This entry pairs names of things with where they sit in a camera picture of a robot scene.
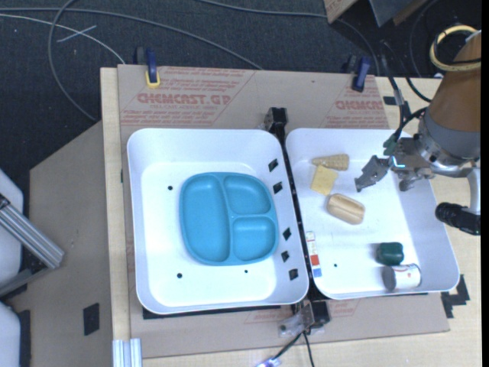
white plastic object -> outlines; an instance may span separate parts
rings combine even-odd
[[[355,178],[372,155],[384,156],[382,144],[391,134],[390,130],[300,128],[287,136],[304,231],[315,236],[319,264],[314,267],[314,281],[332,299],[449,291],[458,283],[457,261],[445,226],[435,217],[437,203],[428,180],[400,192],[399,178],[389,172],[374,186],[356,190]],[[354,226],[327,213],[325,197],[309,188],[316,168],[311,160],[338,153],[348,154],[350,165],[338,173],[332,194],[344,194],[365,206],[363,222]],[[402,243],[404,261],[423,272],[419,287],[386,290],[383,265],[375,260],[376,246],[382,242]]]
[[[21,354],[21,323],[17,314],[0,302],[0,366],[18,367]]]
[[[15,209],[22,212],[24,196],[21,190],[0,170],[0,193]],[[21,266],[22,244],[0,226],[0,284],[12,279]]]
[[[127,149],[136,290],[149,311],[272,306],[305,297],[309,279],[282,148],[273,135],[256,129],[144,128],[129,138]],[[269,258],[249,265],[205,265],[186,250],[178,210],[181,187],[193,175],[216,171],[249,174],[270,191],[279,243]]]

blue clamp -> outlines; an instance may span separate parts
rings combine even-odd
[[[156,89],[160,85],[160,75],[156,65],[156,57],[154,51],[150,48],[146,49],[146,84],[152,89]]]
[[[371,65],[372,62],[370,58],[363,56],[360,59],[357,66],[357,74],[353,78],[353,83],[351,84],[352,89],[359,91],[360,93],[364,90],[365,78],[367,77]]]

blue plate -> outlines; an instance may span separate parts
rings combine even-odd
[[[266,259],[278,245],[274,202],[257,178],[204,173],[180,191],[180,226],[188,252],[208,265],[242,265]]]

